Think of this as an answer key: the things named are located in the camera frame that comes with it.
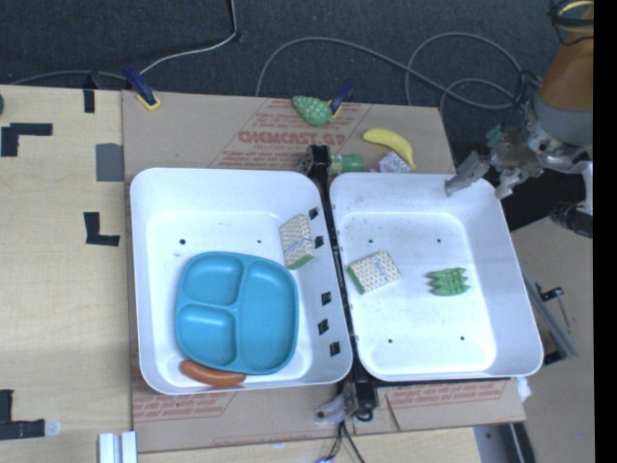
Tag black block with thin wires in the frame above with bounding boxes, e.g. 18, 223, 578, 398
300, 144, 334, 176
336, 378, 380, 422

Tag brown cardboard board red print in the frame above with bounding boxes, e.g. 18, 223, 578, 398
121, 89, 527, 453

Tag black cylinder on white bracket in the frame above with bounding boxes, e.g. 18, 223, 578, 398
549, 160, 595, 238

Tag green bottle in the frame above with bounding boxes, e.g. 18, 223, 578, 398
330, 153, 366, 177

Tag orange sausage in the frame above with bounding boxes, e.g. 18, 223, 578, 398
179, 359, 249, 389

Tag green pea pods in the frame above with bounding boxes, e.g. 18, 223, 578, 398
425, 266, 471, 298

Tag yellow banana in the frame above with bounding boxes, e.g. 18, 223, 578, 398
362, 127, 417, 171

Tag green grapes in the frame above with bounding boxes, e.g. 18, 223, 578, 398
291, 95, 335, 128

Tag blue divided plate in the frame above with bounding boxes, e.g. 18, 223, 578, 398
174, 251, 301, 376

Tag white plastic tray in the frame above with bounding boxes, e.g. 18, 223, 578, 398
328, 171, 546, 383
128, 166, 355, 396

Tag pink and white packet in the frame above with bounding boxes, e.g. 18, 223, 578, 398
369, 150, 413, 175

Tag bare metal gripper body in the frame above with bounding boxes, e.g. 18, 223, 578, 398
485, 122, 588, 178

